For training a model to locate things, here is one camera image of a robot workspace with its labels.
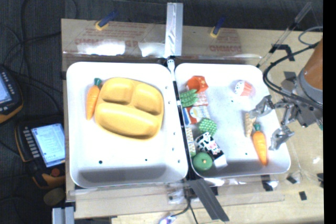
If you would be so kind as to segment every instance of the white tray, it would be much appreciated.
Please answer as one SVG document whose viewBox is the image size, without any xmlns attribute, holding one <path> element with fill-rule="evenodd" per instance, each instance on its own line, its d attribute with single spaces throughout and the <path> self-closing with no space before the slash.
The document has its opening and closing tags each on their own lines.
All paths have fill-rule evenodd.
<svg viewBox="0 0 336 224">
<path fill-rule="evenodd" d="M 94 78 L 146 82 L 164 98 L 161 129 L 148 141 L 107 135 L 86 120 L 86 94 Z M 77 62 L 67 71 L 70 176 L 80 187 L 176 182 L 188 170 L 176 97 L 167 68 L 147 63 Z"/>
<path fill-rule="evenodd" d="M 211 168 L 198 173 L 202 177 L 236 177 L 265 174 L 281 174 L 290 167 L 290 155 L 285 143 L 276 151 L 268 151 L 269 163 L 262 166 L 251 138 L 244 135 L 244 114 L 266 95 L 267 86 L 262 81 L 261 71 L 250 65 L 218 65 L 205 63 L 183 63 L 176 67 L 175 77 L 179 92 L 192 76 L 204 76 L 209 88 L 205 91 L 208 98 L 208 111 L 217 124 L 214 140 L 224 151 L 228 166 L 222 169 Z M 249 82 L 255 93 L 250 97 L 241 97 L 234 93 L 239 80 Z M 270 146 L 272 133 L 279 128 L 276 112 L 273 110 L 258 119 L 261 130 Z"/>
</svg>

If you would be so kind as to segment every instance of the handheld device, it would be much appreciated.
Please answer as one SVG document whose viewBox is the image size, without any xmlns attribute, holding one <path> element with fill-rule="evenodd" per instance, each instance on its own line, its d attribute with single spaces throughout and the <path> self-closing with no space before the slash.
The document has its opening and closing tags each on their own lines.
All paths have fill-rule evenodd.
<svg viewBox="0 0 336 224">
<path fill-rule="evenodd" d="M 28 174 L 41 189 L 65 183 L 65 135 L 63 117 L 20 122 L 15 140 Z"/>
<path fill-rule="evenodd" d="M 0 65 L 0 123 L 9 120 L 23 107 L 21 90 L 11 74 Z"/>
</svg>

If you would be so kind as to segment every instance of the green ball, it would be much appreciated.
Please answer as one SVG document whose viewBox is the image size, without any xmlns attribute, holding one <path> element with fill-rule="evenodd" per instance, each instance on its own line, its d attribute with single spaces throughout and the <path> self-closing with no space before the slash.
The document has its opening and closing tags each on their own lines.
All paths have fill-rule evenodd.
<svg viewBox="0 0 336 224">
<path fill-rule="evenodd" d="M 212 162 L 210 155 L 205 152 L 199 152 L 193 158 L 193 166 L 200 172 L 209 170 Z"/>
</svg>

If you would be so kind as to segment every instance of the snack package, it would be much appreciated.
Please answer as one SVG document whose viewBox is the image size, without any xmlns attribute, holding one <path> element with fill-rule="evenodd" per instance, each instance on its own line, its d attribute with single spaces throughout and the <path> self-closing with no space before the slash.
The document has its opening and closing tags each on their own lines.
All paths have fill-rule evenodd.
<svg viewBox="0 0 336 224">
<path fill-rule="evenodd" d="M 224 168 L 227 166 L 226 156 L 219 148 L 213 137 L 206 132 L 195 139 L 196 148 L 199 152 L 206 152 L 213 159 L 216 167 Z"/>
<path fill-rule="evenodd" d="M 208 99 L 206 97 L 205 92 L 200 92 L 197 94 L 197 101 L 193 104 L 193 106 L 199 105 L 209 105 Z"/>
<path fill-rule="evenodd" d="M 203 118 L 210 119 L 210 115 L 206 105 L 183 108 L 182 112 L 186 126 L 196 124 L 197 122 L 200 122 Z"/>
<path fill-rule="evenodd" d="M 204 92 L 209 86 L 203 76 L 192 76 L 186 85 L 188 90 L 196 89 L 196 93 Z"/>
<path fill-rule="evenodd" d="M 194 157 L 196 155 L 196 147 L 192 129 L 190 127 L 185 128 L 185 134 L 188 141 L 189 154 Z"/>
<path fill-rule="evenodd" d="M 254 88 L 250 83 L 244 80 L 240 80 L 235 86 L 235 94 L 239 96 L 250 96 L 253 89 Z"/>
</svg>

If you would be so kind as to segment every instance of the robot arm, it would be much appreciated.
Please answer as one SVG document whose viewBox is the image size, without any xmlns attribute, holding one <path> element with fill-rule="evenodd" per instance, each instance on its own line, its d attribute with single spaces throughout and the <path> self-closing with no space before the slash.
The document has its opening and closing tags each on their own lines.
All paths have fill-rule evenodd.
<svg viewBox="0 0 336 224">
<path fill-rule="evenodd" d="M 285 109 L 281 127 L 276 129 L 271 138 L 270 150 L 277 150 L 282 143 L 294 135 L 287 124 L 298 121 L 302 127 L 317 123 L 323 129 L 323 39 L 315 47 L 314 53 L 299 75 L 281 83 L 280 94 L 283 99 L 276 104 L 271 96 L 265 96 L 256 107 L 249 111 L 249 118 L 256 120 L 270 113 L 273 109 Z"/>
</svg>

